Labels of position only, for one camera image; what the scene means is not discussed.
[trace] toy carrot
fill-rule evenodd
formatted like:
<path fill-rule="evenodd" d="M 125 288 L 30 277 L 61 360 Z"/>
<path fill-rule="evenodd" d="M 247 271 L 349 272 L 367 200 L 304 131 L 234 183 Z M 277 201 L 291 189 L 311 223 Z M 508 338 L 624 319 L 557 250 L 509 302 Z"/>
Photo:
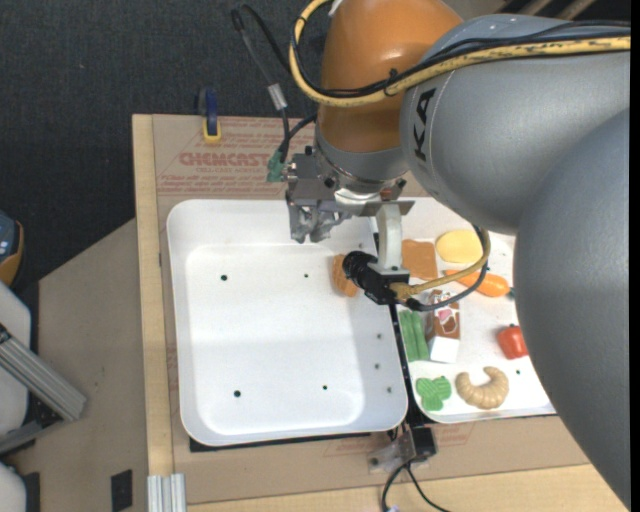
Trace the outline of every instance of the toy carrot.
<path fill-rule="evenodd" d="M 457 273 L 458 270 L 445 270 L 444 273 L 447 276 Z M 473 272 L 468 276 L 457 279 L 459 283 L 462 283 L 466 287 L 472 286 L 480 277 L 480 272 Z M 511 287 L 507 280 L 499 275 L 487 273 L 484 276 L 484 280 L 476 291 L 487 295 L 488 297 L 502 297 L 511 291 Z"/>

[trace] white tray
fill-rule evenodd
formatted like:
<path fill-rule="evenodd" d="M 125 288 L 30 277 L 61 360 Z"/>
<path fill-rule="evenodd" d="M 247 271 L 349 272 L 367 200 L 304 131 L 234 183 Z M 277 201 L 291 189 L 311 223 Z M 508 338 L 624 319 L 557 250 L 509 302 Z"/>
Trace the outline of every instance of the white tray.
<path fill-rule="evenodd" d="M 402 221 L 403 238 L 418 241 L 435 242 L 447 231 L 454 229 L 472 229 L 472 226 L 448 208 L 435 200 L 417 199 L 414 207 Z M 502 275 L 509 283 L 512 280 L 512 262 L 514 238 L 491 233 L 492 250 L 489 257 L 490 272 Z M 468 265 L 455 265 L 444 262 L 436 254 L 438 271 L 461 269 Z M 442 286 L 452 295 L 465 290 L 459 283 Z M 428 293 L 421 296 L 424 300 Z M 496 334 L 511 323 L 518 324 L 515 302 L 509 297 L 486 297 L 480 293 L 471 293 L 462 299 L 460 305 L 460 348 L 457 361 L 453 364 L 432 361 L 413 361 L 409 363 L 409 373 L 414 386 L 414 397 L 422 412 L 440 423 L 460 423 L 492 418 L 533 416 L 554 414 L 555 410 L 545 393 L 540 380 L 528 356 L 507 359 L 498 342 Z M 483 411 L 466 404 L 456 393 L 455 377 L 460 372 L 468 372 L 472 383 L 482 384 L 488 380 L 485 366 L 500 368 L 509 379 L 509 394 L 497 409 Z M 426 411 L 422 407 L 421 397 L 415 389 L 419 378 L 434 379 L 446 377 L 452 386 L 452 396 L 444 402 L 437 412 Z"/>
<path fill-rule="evenodd" d="M 226 446 L 402 422 L 388 309 L 331 285 L 335 254 L 374 253 L 366 219 L 300 245 L 284 201 L 188 200 L 167 235 L 180 411 L 193 439 Z"/>

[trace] cardboard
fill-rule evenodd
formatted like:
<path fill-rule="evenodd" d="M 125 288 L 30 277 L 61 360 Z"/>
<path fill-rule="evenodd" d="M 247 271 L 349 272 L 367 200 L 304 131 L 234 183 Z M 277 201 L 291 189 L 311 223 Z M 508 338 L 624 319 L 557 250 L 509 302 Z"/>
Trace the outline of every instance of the cardboard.
<path fill-rule="evenodd" d="M 385 446 L 385 433 L 342 439 L 192 452 L 178 402 L 175 325 L 166 219 L 190 198 L 283 200 L 284 184 L 266 183 L 266 165 L 282 137 L 279 119 L 221 118 L 222 139 L 208 145 L 197 116 L 153 116 L 167 370 L 174 471 L 184 473 L 189 504 L 379 485 L 367 454 Z M 291 154 L 313 143 L 302 130 Z M 406 196 L 427 196 L 408 177 Z M 439 453 L 416 471 L 419 479 L 585 464 L 587 459 L 555 416 L 431 425 Z"/>

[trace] tray with toy food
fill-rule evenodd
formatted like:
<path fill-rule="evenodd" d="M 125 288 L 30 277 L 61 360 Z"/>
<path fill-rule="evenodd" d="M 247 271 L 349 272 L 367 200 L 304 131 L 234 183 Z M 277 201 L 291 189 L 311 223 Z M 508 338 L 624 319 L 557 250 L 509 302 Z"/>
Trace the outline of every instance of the tray with toy food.
<path fill-rule="evenodd" d="M 482 247 L 469 223 L 431 198 L 415 201 L 403 217 L 403 262 L 411 271 L 410 284 L 457 272 L 478 259 Z M 555 413 L 518 326 L 514 238 L 491 232 L 490 240 L 489 268 L 480 288 L 434 311 L 398 307 L 414 398 L 433 421 Z M 476 277 L 428 289 L 417 298 L 423 303 L 449 299 Z"/>

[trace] toy tomato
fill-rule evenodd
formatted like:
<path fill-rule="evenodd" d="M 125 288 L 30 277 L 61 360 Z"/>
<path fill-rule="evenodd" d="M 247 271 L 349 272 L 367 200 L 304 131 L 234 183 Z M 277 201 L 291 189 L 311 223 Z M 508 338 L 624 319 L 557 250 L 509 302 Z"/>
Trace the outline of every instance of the toy tomato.
<path fill-rule="evenodd" d="M 516 359 L 528 356 L 529 351 L 522 337 L 522 330 L 517 325 L 511 325 L 503 329 L 497 336 L 498 344 L 507 359 Z"/>

